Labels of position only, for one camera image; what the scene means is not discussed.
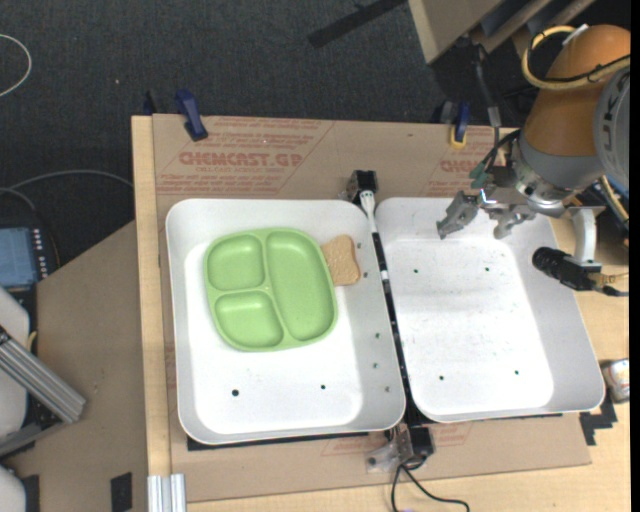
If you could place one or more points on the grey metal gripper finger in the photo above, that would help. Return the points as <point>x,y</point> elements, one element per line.
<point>507,223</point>
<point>457,215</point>

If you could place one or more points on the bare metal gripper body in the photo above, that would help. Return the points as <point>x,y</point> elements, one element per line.
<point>540,200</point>

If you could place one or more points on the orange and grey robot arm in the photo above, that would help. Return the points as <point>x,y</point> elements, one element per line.
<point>565,115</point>

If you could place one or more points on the thin black and white rod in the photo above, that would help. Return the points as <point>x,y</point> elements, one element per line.
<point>387,280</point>

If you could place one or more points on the white plastic tray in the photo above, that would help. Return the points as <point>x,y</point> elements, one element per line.
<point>280,395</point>
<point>475,325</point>

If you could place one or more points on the brown bread slice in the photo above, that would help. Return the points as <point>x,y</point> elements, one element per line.
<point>342,262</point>

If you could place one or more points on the brown cardboard board, red print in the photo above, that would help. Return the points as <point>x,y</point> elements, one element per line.
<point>310,150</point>

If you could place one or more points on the green divided plate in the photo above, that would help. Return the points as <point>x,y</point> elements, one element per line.
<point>295,285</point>

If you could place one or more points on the small silver and red can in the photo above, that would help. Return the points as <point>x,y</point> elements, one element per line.
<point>617,380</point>

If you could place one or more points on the black cylinder on white bracket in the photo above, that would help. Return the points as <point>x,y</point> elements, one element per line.
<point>562,267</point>

